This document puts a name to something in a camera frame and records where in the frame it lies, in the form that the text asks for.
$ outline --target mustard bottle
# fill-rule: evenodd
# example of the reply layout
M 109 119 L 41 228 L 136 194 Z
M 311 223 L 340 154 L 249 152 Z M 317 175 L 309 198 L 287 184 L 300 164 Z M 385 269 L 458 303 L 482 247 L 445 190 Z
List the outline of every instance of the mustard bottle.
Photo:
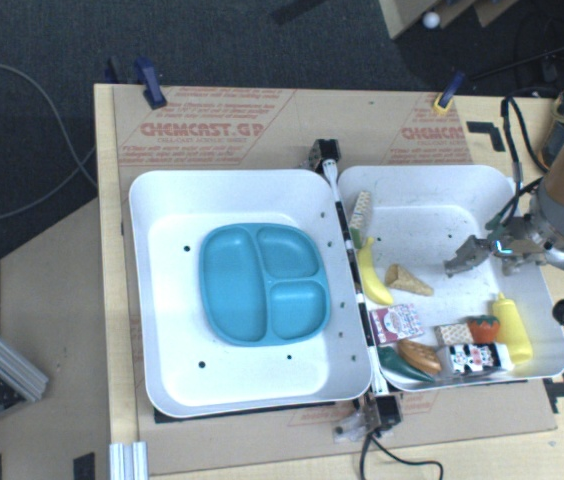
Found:
M 515 302 L 500 293 L 493 303 L 493 315 L 500 321 L 500 330 L 495 339 L 506 345 L 513 364 L 533 358 L 533 347 Z

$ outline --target wire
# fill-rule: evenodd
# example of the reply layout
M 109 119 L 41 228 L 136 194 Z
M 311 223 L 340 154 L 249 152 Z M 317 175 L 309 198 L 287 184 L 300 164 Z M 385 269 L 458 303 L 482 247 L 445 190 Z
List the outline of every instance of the wire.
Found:
M 39 205 L 40 203 L 43 203 L 44 201 L 46 201 L 49 198 L 51 198 L 52 196 L 54 196 L 57 192 L 59 192 L 60 189 L 62 189 L 69 181 L 71 181 L 79 173 L 82 173 L 84 175 L 84 177 L 91 183 L 91 185 L 93 185 L 97 189 L 97 186 L 98 186 L 97 182 L 95 181 L 95 179 L 93 179 L 93 177 L 89 174 L 89 172 L 86 170 L 86 167 L 85 167 L 86 162 L 89 160 L 89 158 L 91 158 L 91 156 L 95 152 L 95 147 L 92 147 L 89 150 L 89 152 L 86 154 L 84 159 L 80 160 L 77 153 L 75 152 L 75 148 L 73 147 L 73 143 L 72 143 L 71 139 L 69 138 L 69 134 L 66 131 L 64 123 L 62 122 L 62 118 L 60 117 L 60 113 L 58 112 L 57 108 L 55 107 L 55 104 L 51 100 L 50 96 L 46 93 L 46 91 L 42 88 L 42 86 L 40 86 L 40 84 L 38 84 L 35 80 L 33 80 L 26 73 L 24 73 L 24 72 L 22 72 L 22 71 L 20 71 L 16 68 L 12 68 L 10 66 L 0 64 L 0 70 L 8 71 L 10 73 L 13 73 L 13 74 L 23 78 L 24 80 L 29 82 L 33 87 L 35 87 L 35 89 L 38 90 L 38 92 L 42 95 L 42 97 L 49 104 L 49 107 L 51 107 L 51 110 L 53 112 L 53 115 L 56 118 L 58 126 L 60 127 L 60 131 L 62 132 L 64 140 L 65 140 L 65 142 L 66 142 L 66 144 L 69 148 L 69 151 L 71 152 L 71 156 L 73 157 L 73 159 L 75 160 L 75 163 L 77 164 L 77 168 L 69 176 L 67 176 L 62 182 L 60 182 L 55 188 L 53 188 L 52 190 L 47 192 L 45 195 L 43 195 L 39 199 L 33 201 L 32 203 L 26 204 L 26 205 L 24 205 L 20 208 L 17 208 L 16 210 L 1 214 L 0 220 L 6 219 L 6 218 L 9 218 L 9 217 L 13 217 L 15 215 L 19 215 L 20 213 L 28 211 L 31 208 Z
M 62 122 L 62 118 L 60 117 L 60 113 L 55 108 L 55 104 L 51 100 L 50 96 L 46 93 L 46 91 L 40 86 L 40 84 L 38 84 L 35 80 L 33 80 L 33 78 L 31 78 L 26 73 L 20 71 L 19 69 L 12 68 L 11 66 L 6 66 L 4 64 L 0 64 L 0 69 L 4 70 L 4 71 L 8 71 L 10 73 L 13 73 L 13 74 L 23 78 L 24 80 L 29 82 L 33 87 L 35 87 L 38 90 L 38 92 L 42 95 L 42 97 L 49 104 L 49 107 L 51 107 L 51 110 L 53 111 L 53 115 L 55 116 L 55 118 L 58 122 L 58 126 L 60 127 L 60 131 L 62 132 L 62 135 L 64 136 L 64 140 L 66 142 L 66 145 L 68 146 L 69 151 L 71 152 L 71 155 L 73 156 L 73 159 L 75 160 L 75 163 L 78 165 L 78 168 L 82 171 L 82 174 L 84 174 L 84 177 L 87 180 L 89 180 L 91 185 L 93 185 L 95 188 L 97 188 L 97 186 L 98 186 L 97 182 L 93 179 L 93 177 L 86 170 L 86 167 L 84 167 L 85 161 L 86 161 L 86 159 L 88 159 L 88 156 L 90 156 L 90 153 L 89 153 L 89 155 L 87 155 L 87 158 L 85 158 L 85 160 L 80 160 L 78 158 L 78 155 L 75 152 L 75 149 L 73 148 L 73 143 L 71 142 L 71 139 L 69 138 L 69 134 L 67 133 L 66 128 L 64 127 L 64 123 Z
M 373 435 L 374 433 L 375 431 L 369 432 L 364 438 L 364 443 L 362 444 L 362 452 L 360 453 L 360 480 L 366 480 L 366 476 L 364 475 L 364 463 L 371 442 L 373 442 L 380 450 L 382 450 L 386 455 L 391 457 L 393 460 L 401 464 L 405 464 L 406 466 L 437 466 L 440 469 L 440 476 L 438 477 L 439 480 L 442 480 L 444 478 L 444 466 L 442 466 L 442 464 L 437 460 L 409 461 L 409 460 L 401 459 L 400 457 L 396 456 L 395 454 L 387 450 L 384 446 L 382 446 L 380 441 L 378 441 L 376 437 Z

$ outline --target banana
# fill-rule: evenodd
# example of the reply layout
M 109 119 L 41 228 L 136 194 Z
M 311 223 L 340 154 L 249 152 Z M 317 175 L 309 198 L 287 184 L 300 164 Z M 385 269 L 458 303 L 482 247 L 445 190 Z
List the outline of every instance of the banana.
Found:
M 373 252 L 371 246 L 375 242 L 373 237 L 367 237 L 366 242 L 358 250 L 358 267 L 362 279 L 362 291 L 369 299 L 377 304 L 390 306 L 393 296 L 385 284 L 380 280 L 373 265 Z

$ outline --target wooden table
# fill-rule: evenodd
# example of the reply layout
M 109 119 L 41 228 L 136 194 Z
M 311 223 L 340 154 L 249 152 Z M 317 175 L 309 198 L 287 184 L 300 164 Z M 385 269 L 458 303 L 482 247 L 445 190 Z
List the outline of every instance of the wooden table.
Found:
M 102 231 L 103 290 L 106 318 L 108 361 L 109 415 L 112 443 L 130 444 L 139 440 L 136 396 L 133 377 L 132 349 L 126 289 L 126 267 L 123 238 L 120 234 L 121 201 L 117 163 L 116 121 L 113 86 L 95 86 L 95 117 L 98 152 L 100 222 Z M 352 94 L 345 91 L 312 92 L 319 104 L 321 95 L 346 102 Z M 500 98 L 455 97 L 458 116 L 467 121 L 492 122 L 500 126 Z M 550 126 L 548 100 L 519 101 L 532 140 L 537 144 Z M 495 155 L 488 138 L 466 131 L 467 143 L 474 163 L 491 165 L 510 176 L 508 155 Z M 534 179 L 540 172 L 519 146 L 525 177 Z M 564 298 L 564 272 L 543 267 L 545 279 L 555 301 Z M 435 459 L 443 463 L 445 476 L 453 479 L 474 479 L 476 471 L 489 471 L 489 478 L 564 479 L 564 398 L 558 402 L 557 430 L 528 435 L 463 441 L 400 449 L 398 455 L 407 460 Z M 230 442 L 230 436 L 220 436 Z M 357 478 L 359 455 L 336 455 L 316 459 L 283 461 L 269 464 L 162 475 L 160 479 L 352 479 Z M 412 468 L 395 463 L 382 453 L 373 451 L 367 461 L 368 478 L 437 478 L 431 466 Z

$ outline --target white tray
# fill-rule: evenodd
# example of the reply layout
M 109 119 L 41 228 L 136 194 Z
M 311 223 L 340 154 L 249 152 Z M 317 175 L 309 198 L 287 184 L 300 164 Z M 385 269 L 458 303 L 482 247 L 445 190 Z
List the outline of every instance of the white tray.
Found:
M 526 264 L 519 273 L 504 276 L 500 260 L 490 258 L 451 278 L 444 271 L 444 260 L 452 259 L 466 238 L 486 236 L 485 224 L 514 193 L 509 178 L 479 165 L 360 166 L 344 171 L 339 185 L 347 215 L 361 190 L 371 192 L 368 234 L 376 237 L 373 257 L 380 279 L 389 265 L 398 263 L 434 288 L 432 297 L 392 292 L 395 303 L 414 304 L 420 316 L 425 334 L 416 341 L 438 347 L 435 326 L 492 313 L 492 302 L 503 292 L 515 301 L 533 345 L 533 359 L 511 372 L 428 383 L 383 370 L 391 384 L 424 391 L 553 377 L 564 371 L 564 332 L 551 315 L 553 302 L 537 265 Z
M 138 268 L 146 387 L 166 415 L 187 418 L 349 400 L 371 365 L 328 183 L 301 170 L 154 171 L 129 203 Z M 204 237 L 236 223 L 295 226 L 316 244 L 330 288 L 330 318 L 297 343 L 243 347 L 206 320 L 198 281 Z

